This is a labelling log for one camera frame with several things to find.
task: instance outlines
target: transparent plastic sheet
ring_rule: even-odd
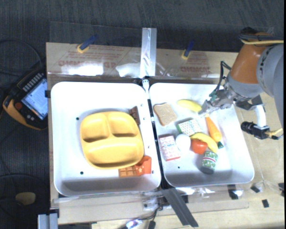
[[[142,41],[142,29],[51,22],[51,43],[47,48],[52,53],[47,59],[51,65],[48,74],[142,77],[145,71],[148,75],[188,79],[219,77],[220,67],[209,63],[206,52],[191,51],[187,60],[181,57],[183,50],[172,49],[171,45],[156,48],[156,57],[144,53],[154,50],[157,33],[149,31],[149,34],[152,37]],[[97,35],[94,44],[85,53],[79,53],[77,46],[92,35]],[[140,67],[145,61],[154,63],[155,68]]]
[[[119,77],[130,77],[135,78],[139,76],[139,71],[137,73],[130,74],[134,72],[134,67],[140,66],[141,58],[141,43],[142,43],[142,30],[138,29],[126,29],[126,28],[113,28],[113,27],[103,27],[103,26],[91,26],[91,25],[79,25],[79,24],[69,24],[69,23],[51,23],[51,43],[47,44],[47,47],[51,49],[51,57],[49,57],[48,62],[48,76],[52,85],[56,82],[63,80],[71,80],[72,73],[70,70],[67,72],[55,72],[54,66],[59,60],[67,61],[69,57],[69,51],[73,52],[76,49],[76,46],[79,43],[82,43],[92,34],[97,33],[98,38],[101,40],[97,41],[94,45],[91,46],[91,49],[104,49],[108,51],[114,51],[115,49],[121,49],[120,47],[127,48],[121,55],[117,55],[118,60],[112,60],[108,64],[104,64],[105,61],[101,57],[101,60],[98,62],[99,67],[102,67],[103,72],[101,74],[93,75],[102,75],[109,76],[113,79],[119,79]],[[181,58],[181,53],[183,50],[174,50],[174,49],[157,49],[157,58],[156,58],[156,69],[155,75],[160,79],[174,79],[179,78],[183,80],[193,79],[193,78],[212,78],[212,80],[217,80],[217,77],[220,72],[219,60],[214,60],[212,57],[212,52],[198,52],[192,51],[191,57],[188,61],[184,61]],[[234,56],[231,56],[229,53],[223,53],[223,58],[228,64],[232,64]],[[68,61],[68,67],[76,67],[73,63]],[[120,74],[117,69],[118,66],[122,66],[124,69],[123,74]],[[89,76],[91,74],[80,73],[81,76]],[[255,113],[244,112],[243,110],[236,109],[241,120],[248,121],[248,115],[254,115]],[[246,135],[245,140],[249,147],[249,153],[254,164],[255,168],[255,177],[252,182],[248,184],[236,184],[231,186],[206,186],[206,187],[190,187],[190,188],[177,188],[181,194],[186,194],[188,196],[188,207],[191,212],[200,212],[200,211],[216,211],[216,210],[225,210],[225,209],[237,209],[237,208],[246,208],[248,207],[248,202],[245,199],[246,192],[252,192],[252,187],[259,188],[259,191],[263,191],[263,186],[265,186],[265,177],[263,176],[261,164],[259,163],[259,157],[256,151],[256,139],[252,136]],[[282,157],[281,154],[279,157],[274,157],[274,160],[278,158],[278,162],[281,163]],[[99,194],[92,196],[78,196],[78,197],[67,197],[59,195],[55,191],[54,186],[51,187],[51,207],[52,208],[97,208],[98,206],[108,206],[109,207],[120,207],[121,205],[125,206],[127,210],[133,208],[131,215],[120,215],[121,218],[128,218],[129,216],[139,216],[142,213],[149,213],[155,206],[154,200],[161,199],[162,196],[157,191],[151,191],[147,193],[114,193],[114,194]],[[163,214],[173,214],[174,212],[168,207],[167,210],[163,211]]]

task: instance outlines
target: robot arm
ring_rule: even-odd
[[[266,92],[274,98],[277,113],[284,128],[283,41],[263,32],[254,31],[252,34],[251,28],[249,28],[249,34],[247,33],[241,34],[243,36],[241,40],[245,44],[233,66],[230,68],[221,62],[220,82],[210,94],[210,100],[205,100],[199,114],[229,108],[235,104],[246,110],[255,110],[259,115],[263,106],[260,94]],[[230,72],[225,78],[223,89],[220,89],[223,67],[229,68]],[[265,121],[261,121],[258,128],[263,129],[265,125]]]

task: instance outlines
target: toy banana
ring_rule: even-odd
[[[201,106],[193,100],[181,99],[177,101],[177,104],[194,112],[199,112],[201,110]]]
[[[202,132],[196,132],[194,135],[191,135],[190,138],[191,139],[199,139],[201,141],[206,142],[208,144],[208,148],[212,152],[217,153],[218,145],[209,135],[204,134]]]

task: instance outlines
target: yellow divided plate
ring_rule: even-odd
[[[98,169],[132,166],[144,155],[139,127],[134,118],[124,112],[102,112],[85,117],[80,136],[85,158]]]

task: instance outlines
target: black cable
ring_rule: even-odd
[[[158,212],[159,209],[160,209],[160,207],[158,207],[155,210],[155,212],[153,214],[153,218],[152,218],[152,220],[148,224],[148,229],[154,229],[156,227],[156,222],[154,221],[154,219],[156,218],[156,215],[157,215],[157,212]]]
[[[281,139],[283,136],[284,136],[284,134],[282,134],[282,135],[280,135],[280,136],[273,135],[273,136],[271,136],[271,138],[272,138],[273,140],[279,140],[279,139]]]
[[[3,161],[3,159],[2,159],[2,157],[0,156],[0,162],[1,162],[1,164],[4,166],[4,168],[6,169],[6,171],[7,171],[7,175],[3,175],[3,176],[0,176],[0,179],[3,179],[3,178],[7,178],[7,177],[11,177],[11,180],[12,180],[12,184],[13,184],[13,187],[14,187],[14,194],[16,195],[16,186],[15,186],[15,183],[14,183],[14,180],[13,180],[13,178],[14,177],[28,177],[28,178],[30,178],[30,179],[35,179],[35,180],[37,180],[40,184],[42,184],[45,188],[46,188],[46,190],[47,190],[47,185],[46,184],[44,184],[44,182],[42,182],[40,179],[38,179],[37,177],[34,177],[34,176],[31,176],[31,175],[27,175],[27,174],[11,174],[10,173],[10,170],[9,170],[9,168],[7,167],[7,165],[5,164],[5,162]],[[12,215],[12,214],[10,214],[7,210],[5,210],[3,207],[2,207],[2,205],[1,205],[1,203],[0,203],[0,208],[1,208],[1,210],[5,213],[5,214],[7,214],[8,216],[10,216],[11,218],[13,218],[14,220],[15,220],[15,217]]]
[[[18,203],[18,201],[15,200],[14,198],[2,198],[2,199],[0,199],[0,203],[2,203],[2,202],[11,202],[11,201]]]
[[[231,67],[227,65],[224,61],[221,61],[220,64],[228,70],[231,70]]]
[[[17,75],[17,74],[12,74],[12,73],[7,73],[7,72],[1,72],[1,71],[0,71],[0,74],[11,75],[11,76],[19,76],[19,75]]]
[[[33,71],[36,69],[36,65],[39,63],[39,61],[37,61],[33,66],[31,66],[27,71]],[[6,75],[12,75],[12,76],[17,76],[20,77],[19,75],[15,75],[15,74],[11,74],[11,73],[5,73],[5,72],[0,72],[1,74],[6,74]],[[3,89],[7,94],[10,92],[10,89],[12,88],[12,85],[16,85],[18,82],[16,81],[11,81],[5,84],[0,85],[0,88]]]
[[[249,40],[249,39],[255,39],[258,41],[271,41],[271,40],[282,40],[281,37],[278,36],[269,36],[269,35],[248,35],[248,34],[239,34],[239,39],[242,40]]]
[[[19,42],[19,43],[22,43],[22,44],[24,44],[25,46],[29,47],[30,49],[33,50],[33,52],[34,52],[35,55],[37,56],[38,62],[41,64],[41,67],[43,67],[42,60],[41,60],[41,57],[40,57],[39,53],[37,52],[37,50],[36,50],[35,48],[33,48],[33,47],[32,47],[30,44],[28,44],[27,42],[22,41],[22,40],[18,40],[18,39],[4,39],[4,40],[0,40],[0,44],[5,43],[5,42]],[[0,69],[2,69],[2,70],[4,70],[4,71],[10,71],[10,72],[23,72],[23,71],[31,70],[30,68],[28,68],[28,69],[21,69],[21,70],[11,69],[11,68],[4,67],[4,66],[2,66],[2,65],[0,65]]]
[[[219,87],[220,87],[220,85],[221,85],[221,81],[223,80],[223,76],[224,76],[224,67],[223,67],[223,64],[224,64],[224,61],[221,61],[221,62],[220,62],[219,82],[218,82],[216,88],[213,90],[213,93],[216,92],[216,91],[219,89]]]
[[[3,138],[2,141],[0,142],[0,145],[8,138],[15,130],[17,130],[18,126],[20,126],[20,123],[17,122],[17,124],[14,126],[13,129],[11,129]]]
[[[140,220],[149,220],[149,219],[152,219],[154,220],[154,218],[156,217],[157,215],[157,211],[160,207],[158,207],[150,216],[147,216],[147,217],[143,217],[143,218],[138,218]]]
[[[43,185],[46,189],[48,189],[48,186],[42,180],[40,180],[39,178],[35,176],[29,175],[29,174],[15,173],[15,174],[3,175],[3,176],[0,176],[0,180],[4,178],[9,178],[9,177],[30,178],[30,179],[38,181],[41,185]]]

